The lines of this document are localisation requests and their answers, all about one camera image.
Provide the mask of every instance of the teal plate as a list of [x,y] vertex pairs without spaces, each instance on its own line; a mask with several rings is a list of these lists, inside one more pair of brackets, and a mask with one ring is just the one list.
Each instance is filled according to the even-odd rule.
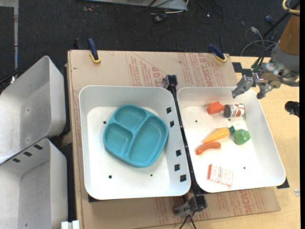
[[133,104],[120,106],[103,133],[106,150],[135,167],[152,165],[162,152],[167,138],[165,122]]

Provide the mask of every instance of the cardboard sheet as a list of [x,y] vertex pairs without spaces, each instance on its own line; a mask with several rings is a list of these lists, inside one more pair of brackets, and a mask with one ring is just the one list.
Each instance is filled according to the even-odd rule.
[[[100,64],[94,64],[89,51],[68,53],[69,81],[73,96],[79,185],[81,195],[81,226],[85,229],[135,229],[182,223],[173,213],[181,198],[138,198],[89,202],[84,185],[81,147],[79,92],[87,85],[160,86],[164,76],[177,75],[178,88],[187,86],[236,86],[230,56],[221,63],[209,53],[175,52],[110,52],[99,51]],[[231,191],[205,195],[207,209],[194,220],[235,217],[280,210],[273,187]]]

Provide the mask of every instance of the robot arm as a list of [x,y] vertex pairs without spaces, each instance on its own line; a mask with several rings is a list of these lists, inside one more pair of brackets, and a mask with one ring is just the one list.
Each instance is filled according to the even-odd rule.
[[252,70],[253,77],[243,76],[232,91],[233,98],[249,90],[254,82],[260,88],[258,99],[265,97],[266,93],[274,88],[279,88],[281,84],[299,86],[297,79],[300,72],[300,5],[293,10],[290,9],[290,2],[291,0],[283,1],[283,8],[292,16],[271,52],[270,61],[255,65]]

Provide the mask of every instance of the wooden table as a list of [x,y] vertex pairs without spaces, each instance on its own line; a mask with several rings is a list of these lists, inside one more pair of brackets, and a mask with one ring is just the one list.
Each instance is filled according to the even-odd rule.
[[[232,62],[240,62],[243,68],[250,68],[255,60],[256,58],[252,57],[231,57]],[[70,67],[71,65],[68,64],[68,82],[71,94],[73,82],[71,82]],[[236,73],[236,77],[239,80],[241,78],[241,74]],[[253,90],[258,92],[259,88],[256,87],[253,88]],[[300,228],[300,196],[297,194],[297,191],[300,190],[299,118],[297,116],[290,115],[285,110],[285,104],[288,101],[299,102],[299,88],[282,85],[279,89],[273,89],[271,92],[267,93],[266,96],[267,97],[261,99],[260,102],[269,124],[271,133],[274,137],[274,141],[279,151],[284,168],[286,170],[286,176],[290,185],[288,188],[274,188],[281,210],[277,212],[239,216],[233,218],[197,221],[195,225],[198,229]],[[75,99],[70,97],[70,105],[73,107],[74,104]],[[71,116],[74,116],[74,108],[71,108]],[[72,139],[73,142],[75,142],[77,139],[74,133],[72,133]],[[77,156],[77,150],[74,149],[73,153],[77,216],[81,222],[81,228],[83,228],[81,186],[78,180],[80,177],[80,171],[78,167],[79,158]],[[180,224],[176,224],[151,227],[150,229],[177,229],[179,227]],[[187,223],[184,228],[191,229],[193,226],[191,223]]]

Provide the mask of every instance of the toy soda can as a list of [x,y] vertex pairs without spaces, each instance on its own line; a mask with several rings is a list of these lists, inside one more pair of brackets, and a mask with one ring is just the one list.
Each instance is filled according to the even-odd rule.
[[229,117],[243,117],[244,105],[243,104],[226,104],[224,109],[224,116]]

